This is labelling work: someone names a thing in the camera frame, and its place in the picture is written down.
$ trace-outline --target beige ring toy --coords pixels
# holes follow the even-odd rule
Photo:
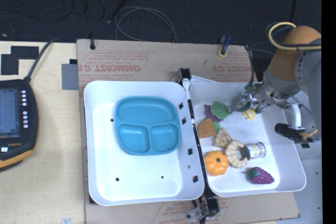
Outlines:
[[[236,168],[244,167],[248,161],[246,157],[244,159],[238,158],[237,150],[239,147],[243,148],[243,143],[239,140],[232,140],[230,143],[228,143],[226,149],[224,150],[224,154],[227,156],[229,163]]]

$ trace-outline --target cardboard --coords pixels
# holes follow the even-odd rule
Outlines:
[[[230,45],[227,56],[220,58],[220,45],[116,40],[95,40],[94,43],[96,48],[91,50],[91,40],[77,40],[87,223],[190,223],[186,213],[194,208],[192,201],[111,207],[90,203],[83,90],[94,80],[171,81],[179,68],[190,68],[192,75],[205,79],[248,83],[251,67],[247,52],[242,46]],[[252,223],[299,217],[291,192],[218,198],[218,201],[221,211],[206,223]]]

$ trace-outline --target blue plate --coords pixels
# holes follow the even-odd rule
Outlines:
[[[118,142],[129,154],[167,154],[181,142],[177,111],[164,98],[121,99],[116,106],[115,124]]]

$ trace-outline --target yellow cable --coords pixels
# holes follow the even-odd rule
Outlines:
[[[282,46],[278,43],[276,43],[274,41],[274,39],[272,38],[272,32],[275,28],[281,26],[281,25],[289,25],[289,26],[292,26],[293,28],[296,27],[295,24],[293,23],[289,23],[289,22],[282,22],[282,23],[277,23],[275,25],[273,25],[270,30],[268,31],[268,39],[269,41],[277,48],[279,49],[282,49],[282,50],[320,50],[321,49],[321,46],[311,46],[311,47],[300,47],[300,46],[297,46],[297,47],[285,47],[285,46]]]

